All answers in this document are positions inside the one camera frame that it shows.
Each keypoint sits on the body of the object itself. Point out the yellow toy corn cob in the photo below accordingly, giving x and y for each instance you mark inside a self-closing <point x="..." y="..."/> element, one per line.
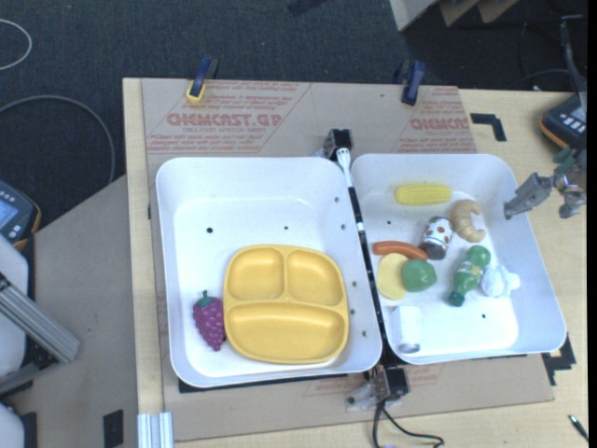
<point x="422" y="194"/>

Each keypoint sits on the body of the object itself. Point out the white carton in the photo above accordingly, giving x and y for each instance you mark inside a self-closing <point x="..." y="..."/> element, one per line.
<point x="406" y="327"/>

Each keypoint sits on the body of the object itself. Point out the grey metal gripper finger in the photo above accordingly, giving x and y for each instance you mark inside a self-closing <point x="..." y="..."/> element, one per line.
<point x="571" y="205"/>
<point x="527" y="196"/>

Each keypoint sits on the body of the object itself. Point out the white crumpled packet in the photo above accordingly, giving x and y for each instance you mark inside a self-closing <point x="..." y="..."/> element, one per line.
<point x="496" y="282"/>

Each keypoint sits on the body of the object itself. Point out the white can with red print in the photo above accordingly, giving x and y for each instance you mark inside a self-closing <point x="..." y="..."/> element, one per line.
<point x="438" y="233"/>

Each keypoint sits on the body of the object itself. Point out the orange toy sausage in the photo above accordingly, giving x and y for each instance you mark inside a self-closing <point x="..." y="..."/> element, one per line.
<point x="396" y="247"/>

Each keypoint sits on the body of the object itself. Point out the purple toy grapes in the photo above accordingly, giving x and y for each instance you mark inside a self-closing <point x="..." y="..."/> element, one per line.
<point x="210" y="320"/>

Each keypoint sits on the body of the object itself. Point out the thin black and white rod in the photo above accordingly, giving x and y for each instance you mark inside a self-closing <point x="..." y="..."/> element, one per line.
<point x="354" y="200"/>

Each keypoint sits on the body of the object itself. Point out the white plastic tray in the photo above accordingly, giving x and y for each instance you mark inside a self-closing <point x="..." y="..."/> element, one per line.
<point x="261" y="180"/>
<point x="466" y="329"/>

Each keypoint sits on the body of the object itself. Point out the yellow divided plate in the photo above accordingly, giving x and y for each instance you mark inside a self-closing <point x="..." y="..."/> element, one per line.
<point x="284" y="329"/>

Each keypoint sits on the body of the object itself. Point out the green plastic bottle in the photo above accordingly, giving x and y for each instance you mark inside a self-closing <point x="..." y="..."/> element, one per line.
<point x="471" y="271"/>

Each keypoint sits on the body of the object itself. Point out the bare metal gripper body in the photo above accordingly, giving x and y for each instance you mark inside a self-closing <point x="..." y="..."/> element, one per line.
<point x="573" y="177"/>

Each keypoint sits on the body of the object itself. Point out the beige toy croissant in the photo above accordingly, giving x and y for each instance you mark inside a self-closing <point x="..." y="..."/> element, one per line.
<point x="466" y="222"/>

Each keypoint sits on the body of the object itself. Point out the yellow toy potato chip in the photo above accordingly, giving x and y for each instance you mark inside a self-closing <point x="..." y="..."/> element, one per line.
<point x="389" y="278"/>

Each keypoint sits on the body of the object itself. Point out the brown cardboard board red print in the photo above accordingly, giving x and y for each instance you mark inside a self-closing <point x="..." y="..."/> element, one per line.
<point x="289" y="110"/>

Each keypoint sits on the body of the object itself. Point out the green toy pepper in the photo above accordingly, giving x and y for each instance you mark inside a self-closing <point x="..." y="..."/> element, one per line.
<point x="419" y="275"/>

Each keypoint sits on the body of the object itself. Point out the black pen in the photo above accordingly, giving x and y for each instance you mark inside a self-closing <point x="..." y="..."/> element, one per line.
<point x="578" y="427"/>

